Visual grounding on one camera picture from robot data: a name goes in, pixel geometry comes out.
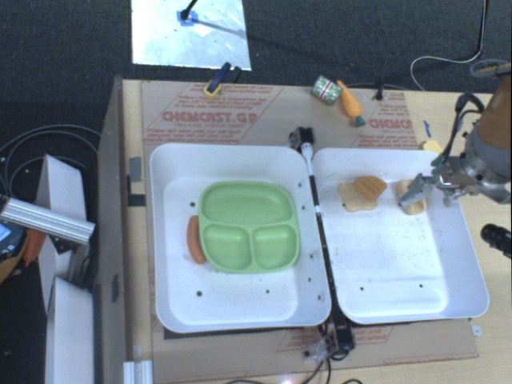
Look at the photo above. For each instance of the brown cardboard board red print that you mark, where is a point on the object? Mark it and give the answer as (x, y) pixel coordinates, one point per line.
(256, 114)

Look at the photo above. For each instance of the beige flower-shaped biscuit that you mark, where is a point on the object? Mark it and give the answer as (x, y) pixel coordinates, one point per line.
(356, 203)

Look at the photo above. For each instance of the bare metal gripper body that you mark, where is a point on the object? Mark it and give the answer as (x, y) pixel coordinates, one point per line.
(472, 178)

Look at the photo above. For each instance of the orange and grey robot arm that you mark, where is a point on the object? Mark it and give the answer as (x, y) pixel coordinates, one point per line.
(496, 114)

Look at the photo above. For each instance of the small pale yellow piece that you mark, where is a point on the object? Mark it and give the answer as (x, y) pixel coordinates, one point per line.
(433, 147)

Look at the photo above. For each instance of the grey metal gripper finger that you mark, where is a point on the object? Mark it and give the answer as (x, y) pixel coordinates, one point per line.
(410, 200)
(420, 182)

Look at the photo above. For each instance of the green and white can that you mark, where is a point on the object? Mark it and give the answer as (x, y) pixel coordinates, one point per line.
(326, 89)

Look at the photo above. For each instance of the orange sausage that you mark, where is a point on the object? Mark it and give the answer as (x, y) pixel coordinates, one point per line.
(194, 240)

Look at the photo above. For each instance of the beige bread piece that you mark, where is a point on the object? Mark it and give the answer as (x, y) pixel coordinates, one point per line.
(415, 209)

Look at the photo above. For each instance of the orange waffle biscuit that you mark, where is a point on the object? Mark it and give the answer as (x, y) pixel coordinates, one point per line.
(370, 186)

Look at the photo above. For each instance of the white plastic tray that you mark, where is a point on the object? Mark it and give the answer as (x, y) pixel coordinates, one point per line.
(392, 262)
(240, 298)

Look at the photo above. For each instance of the thin black and white rod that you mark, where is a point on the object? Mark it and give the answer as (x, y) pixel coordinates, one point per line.
(316, 198)

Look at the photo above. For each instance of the orange carrot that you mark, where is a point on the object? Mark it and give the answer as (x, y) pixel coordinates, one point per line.
(349, 101)

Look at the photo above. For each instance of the green divided plate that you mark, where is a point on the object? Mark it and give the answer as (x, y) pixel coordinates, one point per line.
(244, 214)

